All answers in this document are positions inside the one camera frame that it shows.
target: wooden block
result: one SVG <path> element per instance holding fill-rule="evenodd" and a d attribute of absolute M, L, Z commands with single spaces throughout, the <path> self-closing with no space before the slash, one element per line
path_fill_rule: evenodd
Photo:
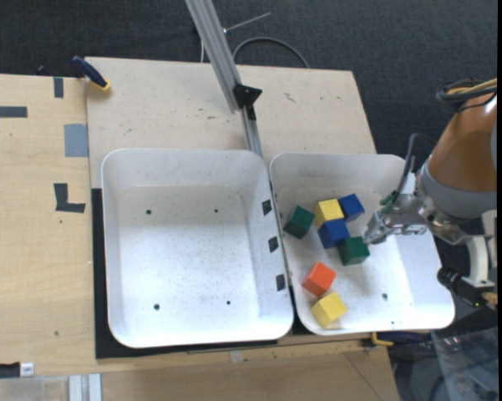
<path fill-rule="evenodd" d="M 342 207 L 337 199 L 320 200 L 314 207 L 316 226 L 319 228 L 325 221 L 343 218 Z"/>
<path fill-rule="evenodd" d="M 293 208 L 283 230 L 297 239 L 302 239 L 310 230 L 313 219 L 314 215 L 310 211 L 297 205 Z"/>
<path fill-rule="evenodd" d="M 352 193 L 338 199 L 340 206 L 342 207 L 343 214 L 345 215 L 345 221 L 356 220 L 358 216 L 365 212 L 362 203 L 358 199 L 358 196 Z"/>
<path fill-rule="evenodd" d="M 344 266 L 360 264 L 369 257 L 369 248 L 361 236 L 344 239 L 337 250 Z"/>
<path fill-rule="evenodd" d="M 317 234 L 321 239 L 323 248 L 326 249 L 338 246 L 341 241 L 350 236 L 343 218 L 325 221 L 317 230 Z"/>
<path fill-rule="evenodd" d="M 326 327 L 332 321 L 338 319 L 347 312 L 347 307 L 343 304 L 342 299 L 336 292 L 331 292 L 325 297 L 320 298 L 316 304 L 312 306 L 310 311 L 319 322 L 319 325 Z"/>
<path fill-rule="evenodd" d="M 320 297 L 328 291 L 335 277 L 336 272 L 333 269 L 318 261 L 310 268 L 301 285 Z"/>

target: table surface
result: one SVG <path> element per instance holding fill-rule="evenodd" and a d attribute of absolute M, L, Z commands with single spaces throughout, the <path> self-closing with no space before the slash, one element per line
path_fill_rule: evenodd
<path fill-rule="evenodd" d="M 0 106 L 28 108 L 27 118 L 0 118 L 0 363 L 34 363 L 36 374 L 48 376 L 360 350 L 366 333 L 288 334 L 274 348 L 95 359 L 90 191 L 99 185 L 101 159 L 137 144 L 246 145 L 241 120 L 228 110 L 208 64 L 89 61 L 112 82 L 110 94 L 65 78 L 56 98 L 51 77 L 0 74 Z M 238 69 L 244 84 L 264 90 L 256 112 L 266 162 L 287 151 L 375 152 L 351 72 Z M 88 122 L 89 158 L 67 157 L 64 126 Z M 56 211 L 55 183 L 67 183 L 68 200 L 86 204 L 85 211 Z"/>

